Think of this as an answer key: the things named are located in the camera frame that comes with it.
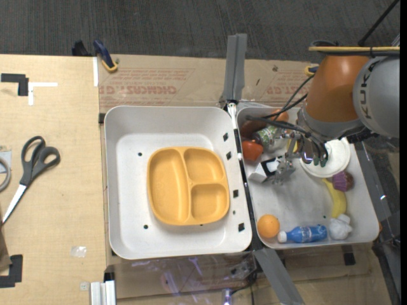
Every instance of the white tape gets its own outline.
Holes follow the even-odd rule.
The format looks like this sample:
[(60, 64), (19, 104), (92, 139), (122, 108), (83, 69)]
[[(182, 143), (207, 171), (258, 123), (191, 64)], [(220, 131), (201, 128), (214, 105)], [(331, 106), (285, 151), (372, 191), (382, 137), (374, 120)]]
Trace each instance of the white tape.
[(99, 85), (99, 70), (97, 65), (97, 57), (93, 57), (93, 86), (97, 87)]
[(58, 83), (28, 83), (28, 105), (34, 105), (34, 87), (57, 87)]

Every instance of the scissor blade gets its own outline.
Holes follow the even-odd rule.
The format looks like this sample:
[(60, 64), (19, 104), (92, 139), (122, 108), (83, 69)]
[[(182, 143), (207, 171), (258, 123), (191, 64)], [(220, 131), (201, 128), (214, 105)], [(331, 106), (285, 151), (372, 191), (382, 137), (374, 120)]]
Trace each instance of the scissor blade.
[(7, 218), (11, 215), (13, 212), (15, 206), (17, 206), (17, 203), (20, 201), (21, 197), (23, 196), (25, 189), (27, 189), (27, 186), (20, 184), (18, 186), (17, 192), (14, 194), (13, 199), (11, 199), (10, 206), (8, 206), (8, 209), (6, 213), (4, 214), (3, 221), (2, 223), (4, 224), (7, 220)]

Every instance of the scissors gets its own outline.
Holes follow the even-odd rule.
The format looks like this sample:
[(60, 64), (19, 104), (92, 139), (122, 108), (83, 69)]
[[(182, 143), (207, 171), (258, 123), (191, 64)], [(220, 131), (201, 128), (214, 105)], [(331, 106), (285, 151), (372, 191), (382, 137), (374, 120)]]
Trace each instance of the scissors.
[[(30, 147), (33, 147), (34, 144), (39, 141), (37, 146), (34, 148), (31, 159), (29, 161), (25, 160), (25, 156)], [(54, 156), (49, 162), (45, 162), (46, 158), (49, 156)], [(31, 183), (38, 177), (39, 174), (43, 173), (47, 168), (51, 168), (59, 164), (61, 160), (58, 149), (54, 147), (45, 147), (45, 140), (43, 137), (37, 135), (29, 139), (23, 146), (21, 152), (21, 162), (23, 164), (23, 176), (20, 180), (20, 185), (18, 186), (17, 192), (14, 194), (13, 199), (11, 200), (10, 205), (3, 217), (3, 224), (9, 218), (11, 213), (14, 211), (18, 202), (21, 200), (21, 197), (31, 185)]]

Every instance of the black carpet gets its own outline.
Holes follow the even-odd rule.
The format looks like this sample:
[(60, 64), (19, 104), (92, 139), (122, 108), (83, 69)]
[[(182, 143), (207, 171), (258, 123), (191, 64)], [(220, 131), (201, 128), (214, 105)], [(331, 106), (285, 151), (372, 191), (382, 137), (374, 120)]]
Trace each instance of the black carpet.
[[(93, 52), (226, 56), (227, 36), (247, 33), (247, 58), (319, 62), (316, 39), (357, 45), (394, 0), (0, 0), (0, 53)], [(366, 40), (386, 46), (400, 32), (400, 3)]]

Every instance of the green object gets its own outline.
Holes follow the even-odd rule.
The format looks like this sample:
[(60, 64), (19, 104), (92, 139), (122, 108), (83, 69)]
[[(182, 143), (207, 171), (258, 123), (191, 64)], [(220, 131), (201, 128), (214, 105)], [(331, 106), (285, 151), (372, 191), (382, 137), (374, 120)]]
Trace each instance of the green object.
[(278, 129), (275, 126), (267, 126), (260, 131), (254, 132), (252, 139), (256, 141), (257, 144), (261, 144), (263, 147), (272, 146), (274, 144), (275, 135)]

